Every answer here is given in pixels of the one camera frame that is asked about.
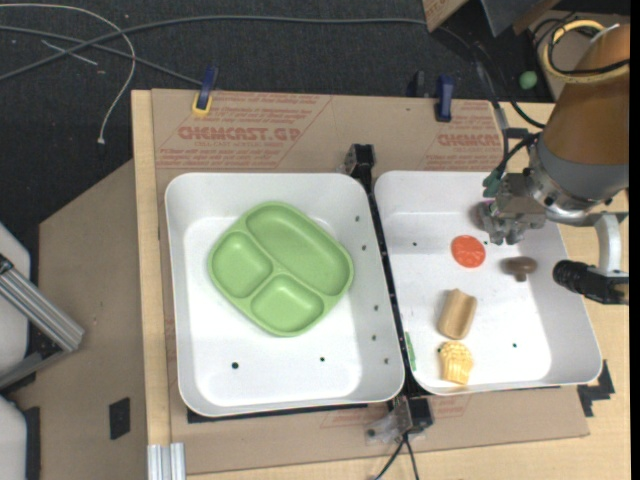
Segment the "yellow clip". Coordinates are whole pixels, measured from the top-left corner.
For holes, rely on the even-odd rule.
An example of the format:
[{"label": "yellow clip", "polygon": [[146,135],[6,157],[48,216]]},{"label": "yellow clip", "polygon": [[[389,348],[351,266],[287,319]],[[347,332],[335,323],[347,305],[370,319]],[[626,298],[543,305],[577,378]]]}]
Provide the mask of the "yellow clip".
[{"label": "yellow clip", "polygon": [[211,110],[211,102],[213,101],[213,96],[210,94],[207,99],[207,105],[204,108],[198,108],[198,98],[200,93],[196,93],[193,98],[193,103],[191,104],[191,112],[197,114],[199,116],[206,116],[209,114],[209,110]]}]

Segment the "white cable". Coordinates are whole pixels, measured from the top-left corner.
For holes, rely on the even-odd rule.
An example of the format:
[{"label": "white cable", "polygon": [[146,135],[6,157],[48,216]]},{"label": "white cable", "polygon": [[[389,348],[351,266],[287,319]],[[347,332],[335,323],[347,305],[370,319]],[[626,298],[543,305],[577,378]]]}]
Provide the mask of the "white cable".
[{"label": "white cable", "polygon": [[124,84],[122,85],[122,88],[120,89],[120,91],[118,92],[117,96],[115,97],[115,99],[113,100],[113,103],[111,103],[111,106],[109,107],[109,109],[107,110],[107,113],[104,116],[104,119],[102,120],[102,126],[100,127],[100,135],[98,136],[98,144],[105,144],[105,140],[104,140],[104,130],[107,126],[107,121],[109,121],[109,117],[111,117],[111,113],[113,112],[113,109],[115,108],[115,106],[118,104],[118,102],[120,101],[120,99],[122,98],[122,95],[124,94],[124,92],[127,90],[127,87],[129,87],[129,84],[131,83],[131,80],[133,79],[133,75],[136,71],[136,51],[133,48],[133,44],[131,44],[131,41],[129,40],[129,38],[127,37],[126,34],[124,34],[122,32],[122,29],[120,27],[118,27],[118,25],[116,25],[115,23],[109,21],[107,18],[104,18],[103,16],[100,16],[99,14],[96,14],[93,11],[89,11],[87,9],[83,9],[81,7],[73,7],[70,5],[58,5],[58,4],[39,4],[39,3],[15,3],[15,4],[0,4],[0,8],[2,7],[14,7],[14,8],[28,8],[28,7],[36,7],[36,8],[43,8],[43,9],[63,9],[63,10],[67,10],[67,11],[75,11],[75,12],[81,12],[84,14],[87,14],[89,16],[92,16],[100,21],[102,21],[103,23],[106,23],[107,25],[109,25],[111,28],[113,28],[114,30],[116,30],[117,32],[120,32],[122,38],[126,41],[127,45],[129,46],[129,50],[131,51],[131,70],[129,71],[129,76],[127,77],[127,79],[125,80]]}]

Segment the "blue clamp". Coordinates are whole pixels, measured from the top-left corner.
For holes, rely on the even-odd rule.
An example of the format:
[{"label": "blue clamp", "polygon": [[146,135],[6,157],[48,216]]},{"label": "blue clamp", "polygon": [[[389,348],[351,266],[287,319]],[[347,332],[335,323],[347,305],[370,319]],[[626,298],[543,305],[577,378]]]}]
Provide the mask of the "blue clamp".
[{"label": "blue clamp", "polygon": [[453,78],[449,75],[440,75],[436,84],[436,97],[438,102],[435,104],[436,121],[448,123],[451,121],[451,100],[453,99]]},{"label": "blue clamp", "polygon": [[216,86],[219,71],[220,70],[217,66],[207,66],[207,70],[204,72],[204,78],[202,80],[202,88],[200,89],[200,92],[196,94],[193,99],[193,104],[191,105],[191,110],[194,114],[206,116],[209,113],[209,110],[211,109],[211,101],[213,100],[211,91],[213,91]]}]

